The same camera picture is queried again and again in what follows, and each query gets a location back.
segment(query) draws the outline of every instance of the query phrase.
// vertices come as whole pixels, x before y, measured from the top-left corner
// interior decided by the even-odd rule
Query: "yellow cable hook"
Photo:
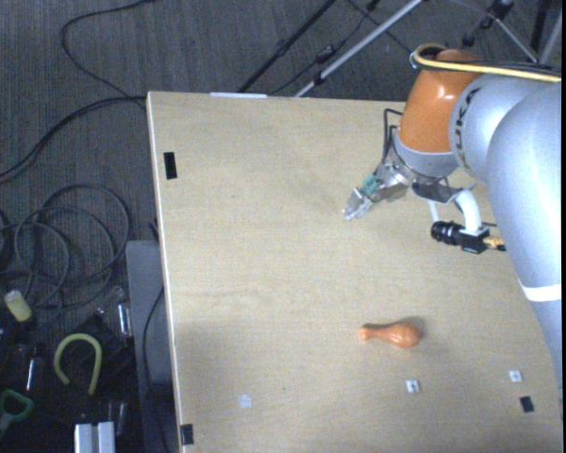
[[[55,373],[57,374],[61,382],[65,384],[65,386],[67,386],[70,383],[69,378],[65,376],[65,373],[63,373],[62,369],[60,368],[60,357],[63,354],[65,347],[67,347],[67,345],[69,345],[73,341],[86,341],[87,343],[92,344],[92,346],[94,347],[94,368],[92,370],[91,385],[88,388],[88,394],[92,395],[96,390],[98,375],[101,371],[101,363],[103,361],[103,349],[99,344],[99,342],[96,339],[94,339],[91,335],[82,334],[82,333],[70,334],[58,344],[57,351],[55,352],[55,358],[53,360],[53,367],[55,368]]]

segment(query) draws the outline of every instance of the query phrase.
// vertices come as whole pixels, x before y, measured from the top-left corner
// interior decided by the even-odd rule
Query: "wooden table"
[[[149,94],[181,451],[561,450],[551,358],[507,254],[435,242],[412,193],[343,219],[387,107],[403,103]],[[411,349],[359,339],[406,318]]]

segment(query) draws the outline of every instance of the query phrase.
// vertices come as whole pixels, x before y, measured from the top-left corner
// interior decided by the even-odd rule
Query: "gray carpet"
[[[77,109],[122,96],[73,65],[60,45],[59,32],[74,17],[137,1],[0,0],[0,172],[23,159],[52,126]],[[71,25],[67,42],[78,62],[128,95],[143,96],[152,90],[234,92],[324,1],[155,0]],[[288,82],[320,50],[346,38],[356,28],[369,1],[338,0],[249,91],[272,93]],[[380,2],[339,55],[408,1]],[[417,75],[408,63],[408,52],[425,42],[460,46],[462,36],[477,24],[493,0],[460,1],[461,5],[451,0],[421,4],[309,96],[406,99]],[[508,26],[525,42],[530,39],[536,11],[536,0],[516,0],[506,18]],[[546,33],[552,23],[550,19]],[[524,53],[496,25],[476,34],[472,50],[483,59],[524,61]],[[294,95],[310,82],[316,70],[313,67],[277,94]],[[147,120],[138,105],[141,102],[121,101],[72,119],[18,173],[1,178],[0,210],[8,221],[19,224],[52,193],[91,183],[109,189],[125,203],[127,236],[124,216],[112,196],[103,191],[73,189],[60,195],[55,204],[95,215],[108,229],[116,249],[126,240],[153,238],[153,181]],[[51,220],[74,250],[72,266],[76,274],[88,274],[109,262],[113,245],[96,220],[75,211],[63,212]],[[43,235],[36,229],[38,226],[28,228],[27,238]],[[29,262],[37,262],[54,279],[62,270],[64,258],[56,251],[56,239],[45,236],[42,241],[42,250],[48,251],[46,256],[32,250]],[[49,351],[54,350],[63,335],[83,323],[97,307],[105,309],[108,322],[114,324],[111,315],[117,298],[108,291],[114,285],[125,287],[124,260],[116,260],[110,272],[108,277],[99,277],[108,279],[104,292],[87,306],[58,317],[53,311],[40,311],[41,320],[51,324],[33,332],[30,341],[41,341]],[[3,286],[24,287],[20,281],[20,277],[14,277]],[[42,296],[50,283],[36,280],[30,293]],[[69,304],[92,298],[104,284],[95,280],[70,285],[63,298]],[[125,376],[118,392],[120,399],[125,397],[132,405],[134,380],[133,374]],[[49,389],[42,399],[43,409],[39,410],[43,415],[35,423],[18,426],[18,434],[8,438],[8,445],[13,450],[20,450],[25,443],[25,451],[69,451],[72,422],[80,419],[81,412],[99,408],[80,397],[84,395],[79,391],[74,394],[57,386]],[[46,436],[46,431],[52,431],[53,439]],[[122,451],[139,451],[139,429],[132,425],[129,431],[120,447]]]

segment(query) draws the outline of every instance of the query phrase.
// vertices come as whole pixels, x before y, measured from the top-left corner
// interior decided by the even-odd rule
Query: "cable bundle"
[[[119,240],[116,241],[103,221],[90,211],[58,204],[65,194],[82,189],[99,192],[115,204],[123,220]],[[101,250],[108,249],[108,257],[97,260],[90,271],[75,269],[74,257],[78,249],[65,231],[53,223],[64,215],[73,215],[91,224],[82,224],[84,231],[88,231],[86,238],[97,231],[101,237]],[[16,282],[21,285],[22,294],[32,310],[50,312],[45,324],[53,324],[64,312],[90,304],[107,289],[114,266],[125,252],[129,230],[130,219],[124,202],[109,189],[92,184],[71,185],[58,190],[19,223],[9,224],[0,210],[0,298]],[[47,237],[54,244],[46,246]],[[76,297],[81,295],[82,288],[94,288],[94,291],[84,291],[82,297]]]

